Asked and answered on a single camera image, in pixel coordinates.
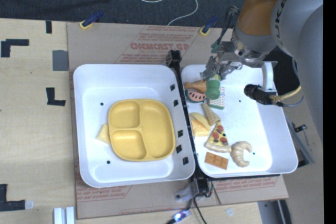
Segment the toy watermelon slice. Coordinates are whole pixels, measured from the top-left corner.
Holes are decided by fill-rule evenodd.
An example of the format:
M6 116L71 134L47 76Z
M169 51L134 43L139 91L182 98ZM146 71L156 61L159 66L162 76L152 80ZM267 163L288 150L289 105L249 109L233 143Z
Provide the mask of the toy watermelon slice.
M206 99L206 95L194 90L185 90L185 95L187 97L187 100L192 103L200 103L203 102Z

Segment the cardboard sheet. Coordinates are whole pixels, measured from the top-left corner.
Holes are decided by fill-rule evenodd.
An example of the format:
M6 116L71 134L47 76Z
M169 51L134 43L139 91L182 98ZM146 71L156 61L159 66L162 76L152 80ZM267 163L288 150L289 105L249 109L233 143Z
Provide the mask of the cardboard sheet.
M92 188L82 181L72 76L78 66L86 63L165 64L170 50L180 50L181 68L206 64L212 55L210 45L220 36L221 29L212 28L206 37L198 31L197 27L98 23L82 30L79 23L67 24L78 219L185 208L186 203L175 201L174 193L184 189L188 180L110 188ZM282 176L220 180L213 184L215 195L200 199L199 206L288 197Z

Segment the white tray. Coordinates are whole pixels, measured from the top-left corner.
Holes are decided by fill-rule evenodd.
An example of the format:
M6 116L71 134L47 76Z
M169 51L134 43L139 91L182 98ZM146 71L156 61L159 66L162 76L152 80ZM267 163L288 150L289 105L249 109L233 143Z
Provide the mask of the white tray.
M174 72L162 65L78 67L74 91L79 166L84 182L92 187L111 187L189 178L195 171L195 161L178 90ZM165 159L125 161L110 145L96 139L101 125L108 123L112 104L139 98L158 100L170 111L176 147L180 147Z
M186 66L182 70L183 83L201 80L200 73L204 70L204 65ZM229 159L227 170L204 163L205 154L209 151L204 147L207 137L197 136L194 143L198 163L206 175L214 178L260 176L291 173L297 168L297 154L283 109L262 105L244 94L247 84L262 85L262 75L260 68L246 66L228 74L221 81L221 86L225 87L225 108L213 109L222 120L229 145L238 141L247 141L252 145L252 153L244 152L244 159L250 161L249 166L238 167L230 153L218 152L212 153ZM205 115L200 103L187 101L187 107L189 113Z

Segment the yellow plate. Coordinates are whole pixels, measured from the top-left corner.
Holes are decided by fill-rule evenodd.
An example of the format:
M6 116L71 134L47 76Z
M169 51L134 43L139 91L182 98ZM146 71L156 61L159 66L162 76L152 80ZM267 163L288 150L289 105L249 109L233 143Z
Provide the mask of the yellow plate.
M116 102L109 110L112 148L128 161L154 161L175 149L173 122L168 108L152 99Z

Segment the toy pizza slice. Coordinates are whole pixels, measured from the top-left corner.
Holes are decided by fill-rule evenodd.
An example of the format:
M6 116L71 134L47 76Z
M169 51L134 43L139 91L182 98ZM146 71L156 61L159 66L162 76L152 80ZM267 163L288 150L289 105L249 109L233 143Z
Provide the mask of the toy pizza slice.
M216 123L214 130L209 135L204 146L211 151L221 153L231 152L231 147L228 144L221 122Z

